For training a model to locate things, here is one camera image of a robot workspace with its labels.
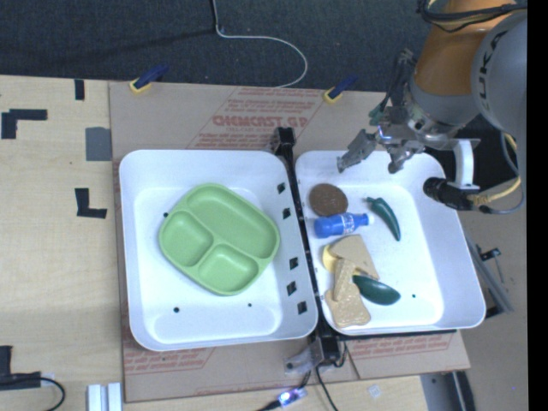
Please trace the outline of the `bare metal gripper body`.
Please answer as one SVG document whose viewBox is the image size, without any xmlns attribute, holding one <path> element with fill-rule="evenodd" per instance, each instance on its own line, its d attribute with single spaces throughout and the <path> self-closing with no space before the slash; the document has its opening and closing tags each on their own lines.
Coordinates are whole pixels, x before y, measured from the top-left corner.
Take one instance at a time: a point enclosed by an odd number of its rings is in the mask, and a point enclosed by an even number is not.
<svg viewBox="0 0 548 411">
<path fill-rule="evenodd" d="M 375 113 L 376 141 L 389 152 L 422 152 L 425 147 L 445 150 L 455 127 L 433 120 L 419 106 L 385 106 Z"/>
</svg>

